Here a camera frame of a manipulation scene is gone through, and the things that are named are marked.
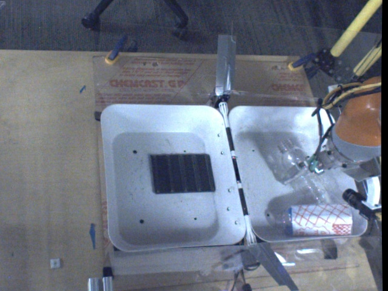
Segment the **chair leg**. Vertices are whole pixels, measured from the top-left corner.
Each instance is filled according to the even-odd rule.
[[[112,3],[113,0],[101,0],[94,11],[85,15],[82,19],[82,24],[85,28],[98,30],[99,29],[99,16],[103,11]]]
[[[183,30],[185,29],[189,18],[186,13],[182,10],[181,6],[177,3],[176,0],[164,0],[164,2],[169,6],[169,8],[174,12],[174,14],[179,18],[179,22],[176,25],[176,29]]]

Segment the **yellow tube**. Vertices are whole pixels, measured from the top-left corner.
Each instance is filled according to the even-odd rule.
[[[363,9],[358,13],[356,18],[348,26],[345,32],[342,34],[340,39],[332,47],[330,53],[334,57],[339,57],[346,47],[353,41],[357,33],[365,26],[368,20],[373,16],[373,14],[378,10],[378,8],[383,4],[383,0],[369,0]]]
[[[353,72],[356,76],[362,76],[375,62],[381,57],[383,43],[378,47],[371,49],[367,55],[354,67]]]

